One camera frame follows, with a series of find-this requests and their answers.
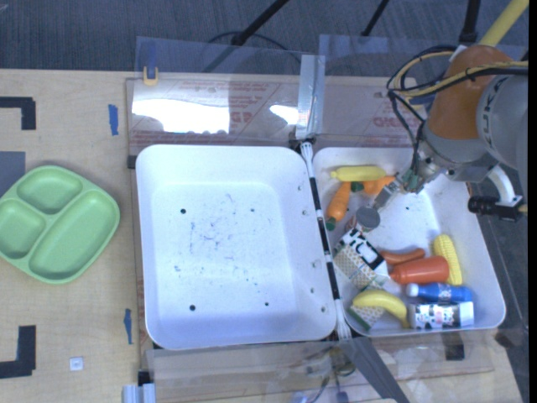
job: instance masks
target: white bottle cap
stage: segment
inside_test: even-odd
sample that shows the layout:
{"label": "white bottle cap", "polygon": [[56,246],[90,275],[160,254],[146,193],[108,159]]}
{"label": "white bottle cap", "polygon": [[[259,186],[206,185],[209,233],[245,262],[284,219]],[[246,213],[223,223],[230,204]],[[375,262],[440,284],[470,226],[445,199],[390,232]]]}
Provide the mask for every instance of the white bottle cap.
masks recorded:
{"label": "white bottle cap", "polygon": [[420,291],[418,284],[408,284],[406,285],[406,295],[408,297],[417,297]]}
{"label": "white bottle cap", "polygon": [[473,325],[473,302],[463,301],[459,303],[459,317],[461,318],[461,327]]}

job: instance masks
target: yellow clip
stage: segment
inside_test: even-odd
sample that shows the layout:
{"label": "yellow clip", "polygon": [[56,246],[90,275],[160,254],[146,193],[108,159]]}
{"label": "yellow clip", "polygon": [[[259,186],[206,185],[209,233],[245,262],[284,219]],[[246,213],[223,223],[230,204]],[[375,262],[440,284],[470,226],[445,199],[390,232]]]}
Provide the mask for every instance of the yellow clip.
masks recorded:
{"label": "yellow clip", "polygon": [[147,86],[155,86],[159,83],[159,68],[154,68],[154,79],[148,78],[148,68],[147,66],[143,67],[143,83]]}

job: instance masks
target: blue bottle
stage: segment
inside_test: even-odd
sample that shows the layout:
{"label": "blue bottle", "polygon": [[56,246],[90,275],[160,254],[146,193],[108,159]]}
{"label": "blue bottle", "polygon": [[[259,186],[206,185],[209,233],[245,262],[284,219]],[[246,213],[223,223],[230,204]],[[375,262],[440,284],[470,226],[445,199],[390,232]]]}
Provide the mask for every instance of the blue bottle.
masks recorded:
{"label": "blue bottle", "polygon": [[469,288],[440,282],[425,285],[408,284],[406,295],[427,301],[472,301],[472,292]]}

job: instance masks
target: yellow corn cob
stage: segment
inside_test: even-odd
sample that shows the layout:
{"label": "yellow corn cob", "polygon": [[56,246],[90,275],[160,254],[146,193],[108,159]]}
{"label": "yellow corn cob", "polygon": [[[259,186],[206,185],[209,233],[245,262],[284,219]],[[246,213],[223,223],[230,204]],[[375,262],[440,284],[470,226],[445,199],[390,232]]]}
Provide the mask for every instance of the yellow corn cob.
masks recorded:
{"label": "yellow corn cob", "polygon": [[455,251],[455,245],[447,234],[439,234],[433,242],[433,253],[441,255],[447,260],[450,267],[450,275],[447,283],[450,285],[462,285],[461,265]]}

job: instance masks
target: orange carrot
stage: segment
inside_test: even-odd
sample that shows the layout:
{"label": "orange carrot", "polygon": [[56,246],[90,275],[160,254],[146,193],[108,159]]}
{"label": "orange carrot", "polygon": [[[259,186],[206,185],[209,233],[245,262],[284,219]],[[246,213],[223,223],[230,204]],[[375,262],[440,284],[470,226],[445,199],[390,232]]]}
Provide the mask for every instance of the orange carrot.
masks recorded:
{"label": "orange carrot", "polygon": [[370,196],[376,196],[387,184],[390,182],[393,182],[395,180],[395,176],[384,176],[380,179],[376,179],[375,181],[363,181],[363,192],[366,194],[369,194]]}
{"label": "orange carrot", "polygon": [[326,209],[326,215],[328,216],[326,228],[328,230],[333,230],[336,227],[336,222],[340,222],[347,214],[350,196],[351,182],[342,182],[336,194],[332,197],[328,209]]}

